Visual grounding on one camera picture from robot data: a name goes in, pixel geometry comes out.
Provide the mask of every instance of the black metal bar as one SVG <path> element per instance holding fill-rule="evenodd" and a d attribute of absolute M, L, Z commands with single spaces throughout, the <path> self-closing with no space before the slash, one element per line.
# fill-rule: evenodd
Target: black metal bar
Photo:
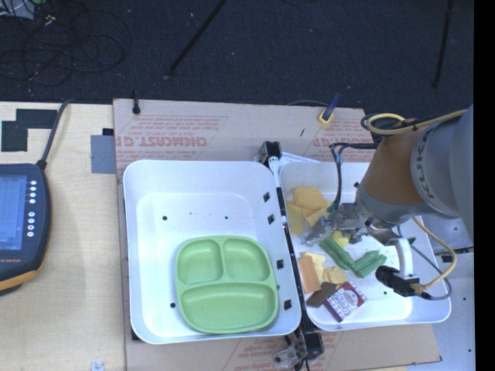
<path fill-rule="evenodd" d="M 218 12 L 222 9 L 224 4 L 227 2 L 227 0 L 220 0 L 217 4 L 217 6 L 213 9 L 213 11 L 210 13 L 208 16 L 207 20 L 204 22 L 204 24 L 201 25 L 201 27 L 198 29 L 196 34 L 193 36 L 193 38 L 189 41 L 187 44 L 186 48 L 180 53 L 180 55 L 177 57 L 175 62 L 171 65 L 171 67 L 167 70 L 166 74 L 163 76 L 164 80 L 168 80 L 170 77 L 172 77 L 173 72 L 177 68 L 177 66 L 182 62 L 182 60 L 186 57 L 187 53 L 193 48 L 194 44 L 198 41 L 198 39 L 203 35 L 204 31 L 207 29 L 207 27 L 210 25 L 210 23 L 214 20 L 215 16 L 217 16 Z"/>
<path fill-rule="evenodd" d="M 449 27 L 452 14 L 454 12 L 454 0 L 447 1 L 447 10 L 445 12 L 445 22 L 443 25 L 443 36 L 442 45 L 440 46 L 439 61 L 436 67 L 435 79 L 433 80 L 432 86 L 436 87 L 440 81 L 440 74 L 442 73 L 443 60 L 446 53 L 447 37 L 449 36 Z"/>

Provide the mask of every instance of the yellow cable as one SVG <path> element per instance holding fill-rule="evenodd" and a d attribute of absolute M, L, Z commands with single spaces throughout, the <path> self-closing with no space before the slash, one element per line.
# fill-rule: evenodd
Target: yellow cable
<path fill-rule="evenodd" d="M 463 115 L 466 111 L 467 111 L 467 109 L 459 110 L 459 111 L 455 111 L 453 113 L 442 115 L 442 116 L 437 117 L 437 118 L 433 118 L 433 119 L 428 120 L 428 121 L 419 122 L 416 125 L 409 125 L 407 127 L 392 128 L 392 129 L 376 128 L 375 126 L 373 126 L 373 122 L 376 120 L 379 120 L 381 118 L 392 118 L 392 119 L 398 120 L 400 122 L 405 122 L 405 118 L 400 116 L 400 115 L 389 114 L 389 113 L 375 114 L 366 120 L 366 126 L 371 132 L 376 133 L 376 134 L 399 134 L 399 133 L 405 133 L 405 132 L 409 132 L 409 131 L 415 131 L 418 128 L 427 127 L 427 126 L 429 126 L 431 124 L 435 124 L 437 122 L 447 121 L 447 120 L 450 120 L 451 118 L 459 117 L 459 116 Z"/>
<path fill-rule="evenodd" d="M 432 285 L 438 283 L 439 281 L 441 281 L 442 279 L 444 279 L 445 277 L 447 277 L 447 275 L 450 274 L 450 272 L 452 272 L 452 270 L 454 269 L 454 267 L 457 264 L 457 255 L 456 255 L 456 252 L 454 250 L 452 250 L 451 247 L 449 247 L 446 243 L 444 243 L 442 240 L 440 240 L 432 231 L 430 231 L 428 228 L 426 228 L 421 223 L 421 221 L 419 221 L 416 217 L 412 217 L 412 219 L 415 221 L 416 224 L 418 224 L 418 226 L 423 231 L 425 231 L 429 236 L 431 236 L 433 238 L 433 240 L 435 240 L 436 242 L 438 242 L 442 246 L 444 246 L 444 248 L 446 248 L 447 251 L 449 252 L 449 254 L 452 256 L 452 263 L 438 277 L 436 277 L 435 279 L 433 279 L 432 281 L 430 281 L 427 284 L 419 284 L 419 283 L 411 284 L 411 288 L 415 291 L 415 293 L 416 294 L 421 294 L 423 291 L 429 289 Z"/>

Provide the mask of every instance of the light wood surface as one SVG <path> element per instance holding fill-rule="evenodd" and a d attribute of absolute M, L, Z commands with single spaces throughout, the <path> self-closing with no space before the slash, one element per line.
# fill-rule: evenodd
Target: light wood surface
<path fill-rule="evenodd" d="M 0 121 L 14 121 L 16 108 L 59 107 L 0 102 Z M 126 369 L 116 177 L 91 173 L 90 160 L 91 135 L 113 124 L 111 105 L 71 104 L 63 114 L 46 168 L 53 201 L 46 265 L 0 297 L 2 371 L 89 371 L 92 362 Z M 0 152 L 0 163 L 36 163 L 49 134 L 29 130 L 28 151 Z"/>

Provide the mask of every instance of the green plate compartment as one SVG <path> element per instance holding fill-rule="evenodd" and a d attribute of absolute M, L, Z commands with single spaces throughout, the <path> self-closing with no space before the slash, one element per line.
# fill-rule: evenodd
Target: green plate compartment
<path fill-rule="evenodd" d="M 266 250 L 247 237 L 191 239 L 177 251 L 179 310 L 192 328 L 236 334 L 264 328 L 278 312 L 278 292 Z"/>

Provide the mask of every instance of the blue screen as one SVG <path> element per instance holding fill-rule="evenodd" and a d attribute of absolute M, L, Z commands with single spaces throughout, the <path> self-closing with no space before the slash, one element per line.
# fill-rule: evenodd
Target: blue screen
<path fill-rule="evenodd" d="M 0 250 L 20 250 L 26 205 L 24 175 L 0 176 Z"/>

